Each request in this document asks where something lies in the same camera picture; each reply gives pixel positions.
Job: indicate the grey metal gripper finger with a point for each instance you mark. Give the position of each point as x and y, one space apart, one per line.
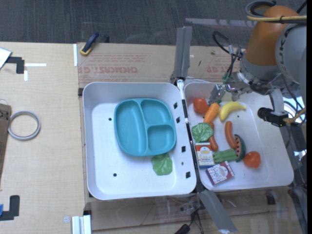
218 91
237 94

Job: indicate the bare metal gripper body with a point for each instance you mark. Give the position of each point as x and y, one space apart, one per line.
241 83

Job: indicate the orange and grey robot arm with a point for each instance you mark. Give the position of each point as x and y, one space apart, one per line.
264 43

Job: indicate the yellow banana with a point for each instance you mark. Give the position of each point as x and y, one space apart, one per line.
228 108

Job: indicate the orange carrot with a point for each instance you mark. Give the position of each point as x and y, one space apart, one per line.
211 112

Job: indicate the red tomato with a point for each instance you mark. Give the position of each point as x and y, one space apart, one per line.
200 105
252 159

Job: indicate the orange-brown sausage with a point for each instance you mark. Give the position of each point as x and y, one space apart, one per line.
229 134
213 142

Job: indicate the green lettuce leaf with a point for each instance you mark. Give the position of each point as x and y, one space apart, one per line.
162 166
201 131

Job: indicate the white plastic tray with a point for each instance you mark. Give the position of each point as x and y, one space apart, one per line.
263 135
107 160

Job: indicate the watermelon slice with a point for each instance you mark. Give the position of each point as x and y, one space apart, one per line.
240 147

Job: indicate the green asparagus bundle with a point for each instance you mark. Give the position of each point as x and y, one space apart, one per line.
224 155

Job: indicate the orange and white carton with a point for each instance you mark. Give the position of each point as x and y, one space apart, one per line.
204 155

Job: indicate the pink and white carton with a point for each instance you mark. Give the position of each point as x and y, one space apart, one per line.
220 172

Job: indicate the blue divided plate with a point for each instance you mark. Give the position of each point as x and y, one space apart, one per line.
131 125

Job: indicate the brown cardboard board red print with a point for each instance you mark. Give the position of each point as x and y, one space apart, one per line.
114 67

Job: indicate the white tape roll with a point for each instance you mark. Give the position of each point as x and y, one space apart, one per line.
12 133

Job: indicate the brown cardboard piece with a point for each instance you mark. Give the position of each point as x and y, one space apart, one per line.
3 135

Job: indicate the black cylinder on white bracket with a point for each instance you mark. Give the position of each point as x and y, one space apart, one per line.
271 116

